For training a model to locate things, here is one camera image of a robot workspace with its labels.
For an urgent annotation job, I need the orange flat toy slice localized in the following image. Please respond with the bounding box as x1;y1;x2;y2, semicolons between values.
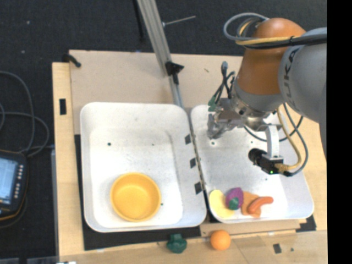
240;191;262;219

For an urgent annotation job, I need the purple and green toy vegetable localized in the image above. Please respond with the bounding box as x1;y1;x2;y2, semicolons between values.
225;187;245;211

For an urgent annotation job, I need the green toy broccoli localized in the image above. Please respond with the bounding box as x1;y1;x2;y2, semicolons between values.
166;233;188;254

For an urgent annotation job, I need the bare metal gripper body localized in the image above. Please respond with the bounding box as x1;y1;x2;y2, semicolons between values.
213;97;272;133

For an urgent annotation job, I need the orange toy ball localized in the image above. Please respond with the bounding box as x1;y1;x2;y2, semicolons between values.
210;229;232;251

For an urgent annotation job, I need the orange-red toy sausage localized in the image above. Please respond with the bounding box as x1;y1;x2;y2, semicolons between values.
247;196;274;215

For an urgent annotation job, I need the brown cardboard board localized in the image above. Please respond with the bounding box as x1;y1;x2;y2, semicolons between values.
68;49;327;238

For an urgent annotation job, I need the yellow bowl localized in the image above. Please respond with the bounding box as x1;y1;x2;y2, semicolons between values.
109;172;162;222

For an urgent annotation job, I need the white plastic tray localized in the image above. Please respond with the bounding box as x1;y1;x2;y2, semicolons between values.
79;102;207;233
190;104;315;224

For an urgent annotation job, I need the pale yellow flat toy slice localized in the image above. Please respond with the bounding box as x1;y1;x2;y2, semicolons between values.
208;189;236;219

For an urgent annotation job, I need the black cylinder on white bracket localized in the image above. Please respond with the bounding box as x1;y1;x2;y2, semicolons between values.
248;124;284;175

